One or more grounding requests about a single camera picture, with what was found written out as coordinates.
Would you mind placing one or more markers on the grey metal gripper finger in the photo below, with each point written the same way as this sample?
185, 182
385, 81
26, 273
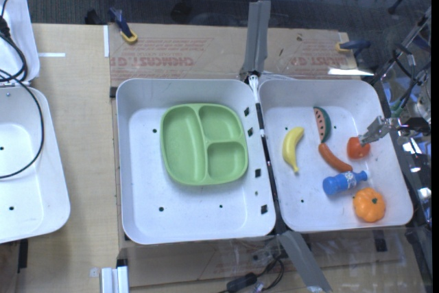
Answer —
379, 134
374, 127

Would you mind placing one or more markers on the orange sausage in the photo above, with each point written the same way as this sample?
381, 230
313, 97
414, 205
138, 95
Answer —
331, 158

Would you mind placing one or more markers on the white plastic tray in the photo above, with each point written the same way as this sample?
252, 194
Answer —
144, 216
302, 212
20, 209
17, 44

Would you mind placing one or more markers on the green divided plate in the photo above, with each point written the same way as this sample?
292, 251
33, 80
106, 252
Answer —
181, 147

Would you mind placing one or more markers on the red and green watermelon slice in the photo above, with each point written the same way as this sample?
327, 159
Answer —
321, 123

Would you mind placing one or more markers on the blue bottle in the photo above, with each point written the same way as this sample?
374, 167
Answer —
334, 183

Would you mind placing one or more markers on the brown cardboard board red print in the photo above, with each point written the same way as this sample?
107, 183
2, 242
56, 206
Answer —
171, 44

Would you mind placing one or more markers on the thin black and white rod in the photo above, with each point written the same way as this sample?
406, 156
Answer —
262, 127

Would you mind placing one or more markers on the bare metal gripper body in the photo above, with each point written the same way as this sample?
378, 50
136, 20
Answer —
416, 125

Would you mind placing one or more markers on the red tomato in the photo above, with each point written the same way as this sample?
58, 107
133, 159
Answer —
356, 151

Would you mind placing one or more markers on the yellow banana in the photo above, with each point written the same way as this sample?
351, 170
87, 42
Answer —
291, 147

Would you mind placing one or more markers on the orange pumpkin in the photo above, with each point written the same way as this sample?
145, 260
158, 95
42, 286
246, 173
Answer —
368, 207

